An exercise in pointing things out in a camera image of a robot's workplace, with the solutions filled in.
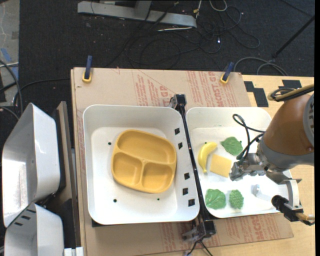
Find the green toy vegetable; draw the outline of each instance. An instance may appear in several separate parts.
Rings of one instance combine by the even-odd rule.
[[[233,156],[239,155],[243,150],[241,141],[238,141],[235,137],[228,137],[220,143]]]
[[[244,197],[239,190],[234,189],[230,193],[229,202],[232,208],[241,209],[244,206]]]
[[[219,189],[208,189],[205,194],[205,204],[212,209],[226,207],[226,195]]]

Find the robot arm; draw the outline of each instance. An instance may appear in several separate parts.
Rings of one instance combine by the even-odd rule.
[[[239,155],[229,176],[232,181],[238,181],[245,175],[266,175],[277,184],[286,184],[289,199],[277,195],[272,204],[290,221],[309,225],[299,199],[301,180],[286,175],[297,165],[315,165],[314,94],[299,95],[299,90],[280,96],[285,102],[258,141],[256,153]]]

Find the wooden surface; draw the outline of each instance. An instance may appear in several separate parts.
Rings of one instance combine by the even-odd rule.
[[[243,75],[244,81],[249,81],[253,83],[254,88],[263,88],[266,95],[268,93],[278,89],[278,86],[283,86],[282,80],[295,80],[300,81],[302,86],[306,86],[314,83],[313,77],[292,77],[292,76],[256,76],[256,75]],[[73,101],[73,118],[74,122],[77,122],[77,110],[75,108],[75,88],[72,88],[72,101]],[[252,92],[248,93],[250,98],[250,103],[252,107],[256,107],[256,99]],[[275,101],[268,101],[269,107],[263,107],[271,117],[277,112],[282,103]],[[77,126],[74,127],[75,134],[75,151],[79,150],[79,145],[77,144]],[[300,200],[304,208],[305,214],[315,214],[315,169],[312,166],[300,165],[291,170],[293,178],[301,178],[302,181],[299,183],[299,194]],[[78,182],[78,191],[81,191],[81,182]],[[82,208],[82,193],[78,193],[79,208]],[[84,217],[82,214],[79,215],[80,223],[84,222]],[[293,238],[280,239],[280,240],[270,240],[261,241],[255,243],[246,243],[238,245],[228,245],[228,246],[218,246],[209,248],[209,251],[214,256],[300,256],[316,255],[315,246],[315,225],[307,226],[301,222],[292,222],[291,228],[294,234]],[[81,225],[81,243],[86,242],[86,233],[84,226]],[[170,253],[158,253],[153,254],[157,256],[182,256],[184,255],[182,251],[170,252]],[[208,255],[202,249],[196,249],[192,252],[192,256],[206,256]]]

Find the yellow divided plate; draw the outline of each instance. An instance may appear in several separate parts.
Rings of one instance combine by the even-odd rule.
[[[177,152],[167,139],[149,132],[122,132],[111,158],[113,178],[120,184],[147,193],[162,193],[172,184]]]

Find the blue and yellow clamp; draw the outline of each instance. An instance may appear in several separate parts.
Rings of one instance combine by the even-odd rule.
[[[86,59],[85,71],[83,72],[83,75],[82,75],[82,81],[85,83],[90,83],[92,79],[91,64],[92,64],[92,56],[88,55],[88,58]]]
[[[233,70],[235,64],[233,62],[230,62],[229,65],[227,65],[224,69],[224,73],[222,73],[222,76],[220,77],[220,82],[223,84],[227,84],[230,78],[230,73]]]

